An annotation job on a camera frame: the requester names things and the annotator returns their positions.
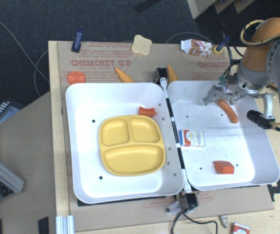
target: toy sausage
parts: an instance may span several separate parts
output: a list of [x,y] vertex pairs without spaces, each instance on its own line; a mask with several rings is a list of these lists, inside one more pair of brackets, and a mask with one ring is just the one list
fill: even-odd
[[237,123],[239,121],[238,116],[227,102],[225,102],[223,99],[220,99],[218,100],[217,104],[221,109],[225,111],[232,123]]

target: wire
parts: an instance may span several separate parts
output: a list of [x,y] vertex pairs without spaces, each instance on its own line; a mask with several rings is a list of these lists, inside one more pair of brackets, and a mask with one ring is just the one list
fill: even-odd
[[175,224],[176,224],[176,222],[178,221],[178,219],[180,218],[181,214],[184,215],[184,216],[185,216],[187,219],[189,219],[191,222],[196,223],[196,224],[210,224],[210,223],[214,223],[214,224],[216,225],[216,232],[215,232],[215,233],[218,234],[218,224],[217,224],[216,221],[213,221],[213,220],[212,220],[212,221],[207,221],[207,222],[197,222],[197,221],[195,221],[195,220],[189,218],[189,217],[184,213],[184,211],[179,212],[179,213],[177,214],[177,216],[175,217],[175,219],[174,219],[174,221],[173,221],[173,224],[172,224],[172,226],[171,226],[171,229],[170,229],[170,233],[171,233],[171,234],[174,234]]
[[267,45],[271,42],[274,42],[276,40],[279,40],[280,39],[280,33],[272,36],[272,37],[269,37],[269,38],[266,38],[266,39],[263,39],[261,41],[247,41],[244,39],[244,34],[245,34],[245,31],[250,27],[252,26],[253,24],[256,24],[256,23],[262,23],[264,22],[264,20],[254,20],[250,23],[248,23],[241,31],[241,34],[240,34],[240,40],[246,44],[246,45],[249,45],[249,46],[263,46],[263,45]]
[[206,39],[211,44],[213,44],[213,42],[209,38],[207,38],[206,36],[203,36],[201,34],[194,33],[194,32],[182,32],[182,33],[175,34],[170,39],[168,39],[166,41],[166,44],[169,43],[173,38],[178,37],[178,36],[182,36],[182,35],[195,35],[195,36],[199,36],[199,37],[202,37],[202,38]]
[[19,40],[15,37],[15,35],[7,28],[7,26],[5,26],[1,21],[0,21],[0,25],[6,30],[8,31],[8,33],[13,37],[13,39],[15,40],[15,42],[18,44],[18,46],[20,47],[20,49],[23,51],[23,53],[26,55],[27,59],[30,61],[30,63],[34,66],[34,68],[38,71],[38,73],[40,73],[40,75],[47,81],[49,82],[49,79],[39,70],[39,68],[35,65],[35,63],[30,59],[29,55],[27,54],[27,52],[24,50],[23,46],[20,44]]
[[[48,50],[46,50],[42,55],[41,57],[38,59],[37,63],[36,63],[36,67],[38,67],[41,59],[48,53]],[[38,90],[38,87],[37,87],[37,83],[36,83],[36,73],[37,73],[37,70],[35,69],[34,70],[34,87],[35,87],[35,90],[36,90],[36,93],[39,97],[41,97],[40,93],[39,93],[39,90]]]

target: yellow sponge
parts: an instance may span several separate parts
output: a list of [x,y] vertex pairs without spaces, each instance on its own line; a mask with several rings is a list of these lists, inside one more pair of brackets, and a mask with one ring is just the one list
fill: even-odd
[[146,39],[141,35],[135,35],[134,43],[131,45],[130,50],[134,54],[148,56],[150,54],[151,46],[152,41],[150,39]]

